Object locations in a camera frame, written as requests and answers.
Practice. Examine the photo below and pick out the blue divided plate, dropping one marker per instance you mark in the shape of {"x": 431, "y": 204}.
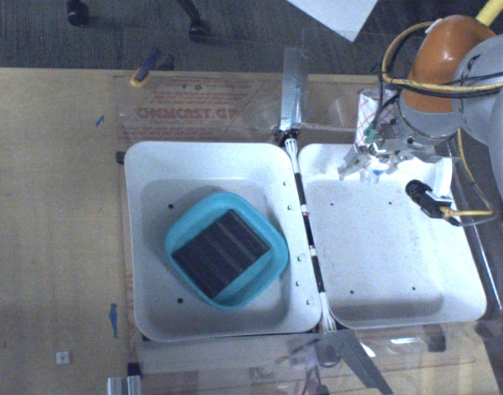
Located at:
{"x": 185, "y": 229}

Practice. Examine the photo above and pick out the dark brown ribbed square block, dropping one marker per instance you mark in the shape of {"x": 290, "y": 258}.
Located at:
{"x": 220, "y": 253}

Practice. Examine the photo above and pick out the thin black and white rod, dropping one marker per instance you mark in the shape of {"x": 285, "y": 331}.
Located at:
{"x": 306, "y": 222}

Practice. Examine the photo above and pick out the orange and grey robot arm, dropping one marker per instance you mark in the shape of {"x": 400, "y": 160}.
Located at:
{"x": 438, "y": 56}

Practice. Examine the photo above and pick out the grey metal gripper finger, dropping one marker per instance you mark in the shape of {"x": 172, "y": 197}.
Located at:
{"x": 353, "y": 164}
{"x": 393, "y": 162}

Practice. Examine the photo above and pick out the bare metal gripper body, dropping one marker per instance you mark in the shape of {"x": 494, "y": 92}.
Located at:
{"x": 401, "y": 143}

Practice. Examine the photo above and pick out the black cylinder on white bracket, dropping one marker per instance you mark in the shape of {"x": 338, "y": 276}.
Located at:
{"x": 423, "y": 198}

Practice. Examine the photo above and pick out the white plastic tray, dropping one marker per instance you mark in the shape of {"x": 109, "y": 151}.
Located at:
{"x": 218, "y": 161}
{"x": 383, "y": 245}

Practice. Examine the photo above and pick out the brown cardboard board, red print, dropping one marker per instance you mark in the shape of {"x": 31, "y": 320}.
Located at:
{"x": 185, "y": 109}

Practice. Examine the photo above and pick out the white carton with red pattern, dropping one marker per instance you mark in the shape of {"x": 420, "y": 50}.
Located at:
{"x": 368, "y": 111}

